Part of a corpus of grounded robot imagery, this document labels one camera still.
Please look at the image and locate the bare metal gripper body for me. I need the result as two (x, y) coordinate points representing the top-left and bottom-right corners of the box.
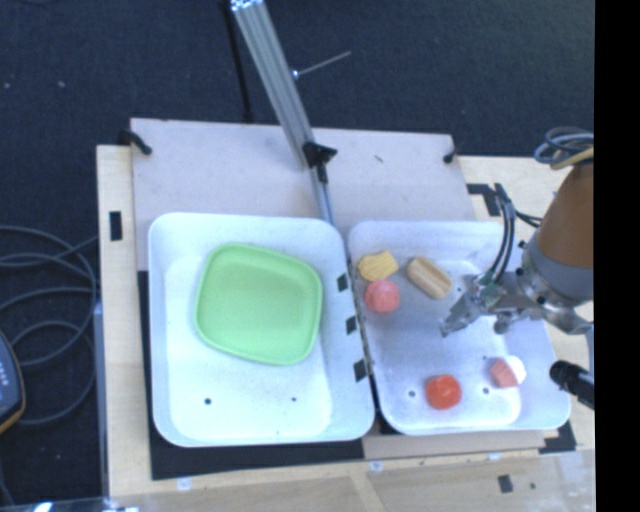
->
(462, 269), (595, 336)

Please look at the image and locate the white plastic tray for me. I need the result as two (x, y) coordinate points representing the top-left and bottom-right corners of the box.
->
(345, 219), (573, 437)
(147, 211), (377, 448)

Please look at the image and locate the tan toy bread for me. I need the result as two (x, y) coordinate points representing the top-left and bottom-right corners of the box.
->
(405, 256), (453, 301)

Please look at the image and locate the red orange round toy food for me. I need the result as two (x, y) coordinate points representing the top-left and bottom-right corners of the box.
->
(424, 373), (463, 411)

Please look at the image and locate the pink and white toy food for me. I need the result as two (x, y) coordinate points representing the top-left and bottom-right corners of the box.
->
(488, 354), (528, 390)

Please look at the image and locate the pink round toy food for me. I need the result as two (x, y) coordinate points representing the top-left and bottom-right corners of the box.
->
(363, 278), (402, 315)

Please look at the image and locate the yellow toy biscuit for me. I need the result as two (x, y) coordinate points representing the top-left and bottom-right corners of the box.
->
(356, 250), (401, 283)

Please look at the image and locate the thin rod between trays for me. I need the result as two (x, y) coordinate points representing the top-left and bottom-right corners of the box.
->
(315, 169), (378, 397)

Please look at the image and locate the green plate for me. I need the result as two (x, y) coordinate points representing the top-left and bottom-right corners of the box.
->
(193, 241), (324, 367)

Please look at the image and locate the pale flat board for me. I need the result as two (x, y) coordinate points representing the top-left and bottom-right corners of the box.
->
(130, 117), (547, 460)

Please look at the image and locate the black cylinder on white bracket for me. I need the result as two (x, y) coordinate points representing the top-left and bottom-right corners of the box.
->
(548, 322), (595, 410)

